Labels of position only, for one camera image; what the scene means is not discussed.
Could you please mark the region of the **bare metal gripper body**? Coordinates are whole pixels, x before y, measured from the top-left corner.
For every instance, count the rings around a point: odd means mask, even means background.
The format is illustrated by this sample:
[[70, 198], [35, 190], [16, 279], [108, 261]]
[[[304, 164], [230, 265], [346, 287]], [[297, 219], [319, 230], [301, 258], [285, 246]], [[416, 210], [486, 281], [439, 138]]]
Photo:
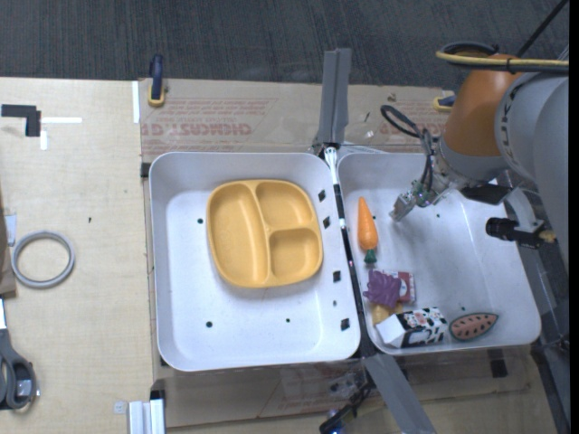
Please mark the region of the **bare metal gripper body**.
[[458, 184], [435, 175], [432, 180], [420, 178], [411, 183], [411, 187], [403, 194], [403, 198], [410, 205], [428, 207], [438, 204], [451, 191], [457, 190]]

